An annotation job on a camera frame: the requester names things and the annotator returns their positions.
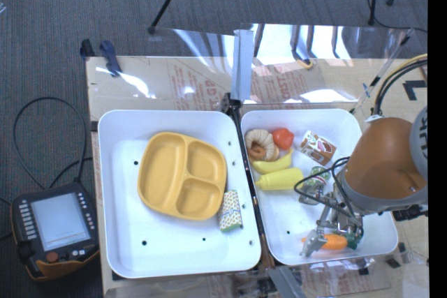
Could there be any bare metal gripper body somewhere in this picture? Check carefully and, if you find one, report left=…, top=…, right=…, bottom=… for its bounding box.
left=315, top=184, right=365, bottom=239

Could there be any green can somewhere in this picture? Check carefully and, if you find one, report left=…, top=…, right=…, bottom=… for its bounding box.
left=308, top=165, right=332, bottom=186

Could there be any orange carrot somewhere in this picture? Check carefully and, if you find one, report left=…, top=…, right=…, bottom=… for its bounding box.
left=301, top=232, right=359, bottom=252

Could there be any white plastic tray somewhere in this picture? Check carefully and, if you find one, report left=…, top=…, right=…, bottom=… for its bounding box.
left=97, top=109, right=263, bottom=279
left=240, top=108, right=400, bottom=267

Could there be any yellow mustard bottle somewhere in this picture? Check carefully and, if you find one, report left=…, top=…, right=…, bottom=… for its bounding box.
left=254, top=167, right=305, bottom=191

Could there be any brown and white carton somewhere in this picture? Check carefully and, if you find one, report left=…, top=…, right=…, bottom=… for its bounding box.
left=300, top=129, right=337, bottom=167

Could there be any yellow banana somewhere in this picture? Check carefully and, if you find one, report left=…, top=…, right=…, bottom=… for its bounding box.
left=251, top=147, right=295, bottom=175

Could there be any red pepper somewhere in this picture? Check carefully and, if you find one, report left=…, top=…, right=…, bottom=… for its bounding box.
left=271, top=127, right=295, bottom=151

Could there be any small brown doughnut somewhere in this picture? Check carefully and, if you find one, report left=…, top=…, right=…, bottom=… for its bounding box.
left=247, top=144, right=268, bottom=161

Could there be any beige twisted doughnut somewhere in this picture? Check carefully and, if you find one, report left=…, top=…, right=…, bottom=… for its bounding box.
left=244, top=128, right=280, bottom=163

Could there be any yellow and green patterned carton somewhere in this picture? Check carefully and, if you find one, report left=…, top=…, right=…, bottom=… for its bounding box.
left=218, top=189, right=244, bottom=233

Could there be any yellow divided plate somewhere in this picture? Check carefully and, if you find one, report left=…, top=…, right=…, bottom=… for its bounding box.
left=136, top=131, right=228, bottom=222

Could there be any brown cardboard board red print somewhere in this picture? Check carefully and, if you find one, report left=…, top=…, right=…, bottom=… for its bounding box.
left=85, top=55, right=429, bottom=298

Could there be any black cylinder on white bracket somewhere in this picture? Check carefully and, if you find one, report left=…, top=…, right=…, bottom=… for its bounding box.
left=393, top=204, right=429, bottom=222

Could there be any black block with thin wires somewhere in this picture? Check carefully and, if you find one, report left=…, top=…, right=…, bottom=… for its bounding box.
left=221, top=92, right=242, bottom=113

